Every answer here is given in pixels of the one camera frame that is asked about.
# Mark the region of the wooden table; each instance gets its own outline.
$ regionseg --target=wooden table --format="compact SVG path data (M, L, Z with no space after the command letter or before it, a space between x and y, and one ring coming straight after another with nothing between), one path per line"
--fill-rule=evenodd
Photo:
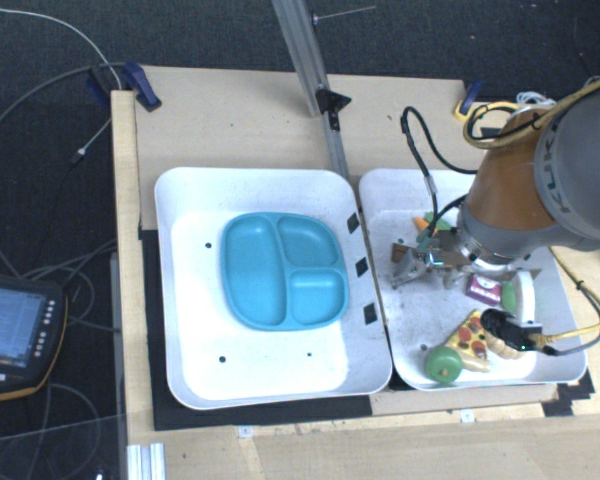
M600 479L600 343L588 350L595 387L573 416L545 417L556 385L391 391L371 395L373 416L342 421L177 431L153 428L142 248L138 226L156 229L153 185L180 165L328 168L319 119L309 116L295 73L145 66L163 105L146 112L129 91L112 94L128 444L164 443L167 478L596 478ZM354 189L379 167L416 168L399 117L424 117L438 149L464 167L469 147L452 116L464 97L456 80L330 76L352 103L340 113ZM430 169L443 168L416 133ZM559 249L600 295L600 251ZM566 275L579 325L593 310Z

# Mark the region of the toy pizza slice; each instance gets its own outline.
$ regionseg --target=toy pizza slice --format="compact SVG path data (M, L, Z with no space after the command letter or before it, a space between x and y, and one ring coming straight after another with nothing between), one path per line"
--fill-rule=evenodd
M488 372L487 342L480 324L480 311L474 309L444 343L455 350L467 370Z

